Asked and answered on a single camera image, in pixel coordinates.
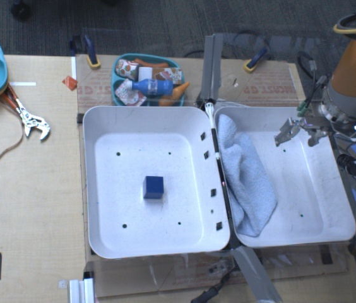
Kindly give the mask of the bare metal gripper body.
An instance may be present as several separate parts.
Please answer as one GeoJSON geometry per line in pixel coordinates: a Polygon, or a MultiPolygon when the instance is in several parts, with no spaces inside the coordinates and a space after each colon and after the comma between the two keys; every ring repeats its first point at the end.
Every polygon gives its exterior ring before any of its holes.
{"type": "Polygon", "coordinates": [[[346,115],[332,103],[311,102],[300,105],[300,117],[307,129],[319,129],[321,131],[354,132],[355,120],[346,115]]]}

